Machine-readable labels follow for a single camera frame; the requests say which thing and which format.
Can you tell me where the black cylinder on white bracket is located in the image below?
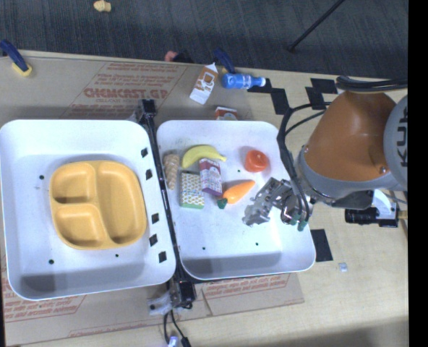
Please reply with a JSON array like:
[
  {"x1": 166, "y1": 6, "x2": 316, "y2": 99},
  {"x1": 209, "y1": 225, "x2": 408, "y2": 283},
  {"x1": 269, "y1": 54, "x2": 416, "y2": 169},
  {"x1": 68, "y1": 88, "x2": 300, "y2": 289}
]
[{"x1": 344, "y1": 189, "x2": 400, "y2": 228}]

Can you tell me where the orange carrot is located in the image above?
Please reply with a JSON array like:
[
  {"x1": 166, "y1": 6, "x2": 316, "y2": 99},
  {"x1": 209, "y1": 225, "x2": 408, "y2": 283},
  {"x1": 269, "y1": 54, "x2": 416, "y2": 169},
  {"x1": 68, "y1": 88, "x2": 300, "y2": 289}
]
[{"x1": 216, "y1": 179, "x2": 257, "y2": 210}]

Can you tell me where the brown cardboard board red print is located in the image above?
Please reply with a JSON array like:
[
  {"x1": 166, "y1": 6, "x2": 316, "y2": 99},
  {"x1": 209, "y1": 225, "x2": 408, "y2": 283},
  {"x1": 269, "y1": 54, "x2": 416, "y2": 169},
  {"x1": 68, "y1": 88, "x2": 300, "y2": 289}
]
[{"x1": 0, "y1": 50, "x2": 306, "y2": 347}]

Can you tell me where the green and yellow carton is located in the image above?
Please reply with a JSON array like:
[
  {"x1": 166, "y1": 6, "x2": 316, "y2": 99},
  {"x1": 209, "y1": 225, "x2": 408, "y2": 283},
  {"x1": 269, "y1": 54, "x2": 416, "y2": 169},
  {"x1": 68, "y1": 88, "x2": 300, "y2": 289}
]
[{"x1": 179, "y1": 171, "x2": 206, "y2": 210}]

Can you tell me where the thin black rod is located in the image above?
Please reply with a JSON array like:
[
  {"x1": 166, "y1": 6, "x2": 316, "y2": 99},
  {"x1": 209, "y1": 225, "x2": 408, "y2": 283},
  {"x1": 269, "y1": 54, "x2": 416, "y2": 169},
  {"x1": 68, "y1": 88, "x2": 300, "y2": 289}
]
[{"x1": 144, "y1": 118, "x2": 187, "y2": 286}]

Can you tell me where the yellow divided plate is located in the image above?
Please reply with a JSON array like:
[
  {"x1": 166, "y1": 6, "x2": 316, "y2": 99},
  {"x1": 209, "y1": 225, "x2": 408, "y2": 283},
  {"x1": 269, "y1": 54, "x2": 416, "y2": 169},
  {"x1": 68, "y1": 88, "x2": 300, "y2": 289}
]
[{"x1": 48, "y1": 159, "x2": 148, "y2": 251}]

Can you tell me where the blue bottle white cap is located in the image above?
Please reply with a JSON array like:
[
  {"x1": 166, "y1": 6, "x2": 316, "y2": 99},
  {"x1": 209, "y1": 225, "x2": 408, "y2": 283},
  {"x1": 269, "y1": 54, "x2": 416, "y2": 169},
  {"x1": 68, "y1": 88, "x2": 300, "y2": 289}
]
[{"x1": 221, "y1": 72, "x2": 267, "y2": 90}]

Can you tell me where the white and orange milk carton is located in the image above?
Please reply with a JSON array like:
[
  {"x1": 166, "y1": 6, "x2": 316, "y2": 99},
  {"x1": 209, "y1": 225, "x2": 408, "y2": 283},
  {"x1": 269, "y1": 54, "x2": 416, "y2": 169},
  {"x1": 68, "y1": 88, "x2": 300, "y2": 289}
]
[{"x1": 189, "y1": 63, "x2": 220, "y2": 106}]

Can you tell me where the pink and white carton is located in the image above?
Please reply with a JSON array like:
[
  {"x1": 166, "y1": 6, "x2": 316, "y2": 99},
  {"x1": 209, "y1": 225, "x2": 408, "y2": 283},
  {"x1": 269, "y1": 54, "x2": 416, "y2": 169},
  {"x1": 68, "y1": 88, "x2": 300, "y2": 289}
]
[{"x1": 198, "y1": 158, "x2": 223, "y2": 197}]

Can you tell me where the orange round toy fruit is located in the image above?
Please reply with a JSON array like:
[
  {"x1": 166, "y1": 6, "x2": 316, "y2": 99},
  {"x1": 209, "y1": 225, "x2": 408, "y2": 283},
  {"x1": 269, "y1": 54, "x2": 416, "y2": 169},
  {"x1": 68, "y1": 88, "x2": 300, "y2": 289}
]
[{"x1": 244, "y1": 149, "x2": 271, "y2": 174}]

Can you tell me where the white plastic tray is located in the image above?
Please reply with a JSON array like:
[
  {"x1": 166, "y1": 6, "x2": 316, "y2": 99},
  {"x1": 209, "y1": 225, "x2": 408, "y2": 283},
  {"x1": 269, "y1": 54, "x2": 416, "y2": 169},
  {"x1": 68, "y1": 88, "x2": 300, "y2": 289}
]
[
  {"x1": 0, "y1": 119, "x2": 177, "y2": 301},
  {"x1": 155, "y1": 119, "x2": 317, "y2": 281}
]

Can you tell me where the small orange and white carton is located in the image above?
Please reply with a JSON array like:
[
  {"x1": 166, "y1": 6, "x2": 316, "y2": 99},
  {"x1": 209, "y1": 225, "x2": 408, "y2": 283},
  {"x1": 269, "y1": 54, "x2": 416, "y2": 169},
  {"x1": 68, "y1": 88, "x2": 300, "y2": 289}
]
[{"x1": 214, "y1": 106, "x2": 239, "y2": 121}]

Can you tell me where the black block with thin wires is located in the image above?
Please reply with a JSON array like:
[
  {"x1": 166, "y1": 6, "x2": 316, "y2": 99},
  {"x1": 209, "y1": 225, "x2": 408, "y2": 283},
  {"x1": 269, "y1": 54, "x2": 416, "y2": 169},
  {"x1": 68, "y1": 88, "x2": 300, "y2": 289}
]
[
  {"x1": 168, "y1": 279, "x2": 197, "y2": 309},
  {"x1": 135, "y1": 98, "x2": 158, "y2": 122}
]

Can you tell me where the yellow banana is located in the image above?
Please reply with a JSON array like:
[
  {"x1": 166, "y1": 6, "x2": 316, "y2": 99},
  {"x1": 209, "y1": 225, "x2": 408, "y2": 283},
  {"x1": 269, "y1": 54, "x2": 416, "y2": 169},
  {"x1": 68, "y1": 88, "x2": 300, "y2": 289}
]
[{"x1": 181, "y1": 144, "x2": 228, "y2": 170}]

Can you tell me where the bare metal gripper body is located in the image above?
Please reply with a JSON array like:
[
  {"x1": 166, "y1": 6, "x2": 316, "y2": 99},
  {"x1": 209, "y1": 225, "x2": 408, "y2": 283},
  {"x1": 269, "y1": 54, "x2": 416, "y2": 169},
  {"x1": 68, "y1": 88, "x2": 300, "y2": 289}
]
[{"x1": 270, "y1": 179, "x2": 374, "y2": 226}]

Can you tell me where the beige toy bread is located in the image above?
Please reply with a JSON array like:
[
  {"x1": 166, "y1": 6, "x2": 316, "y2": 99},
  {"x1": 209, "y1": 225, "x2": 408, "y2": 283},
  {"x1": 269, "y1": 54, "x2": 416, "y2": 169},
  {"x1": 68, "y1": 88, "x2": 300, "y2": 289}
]
[{"x1": 162, "y1": 153, "x2": 181, "y2": 191}]

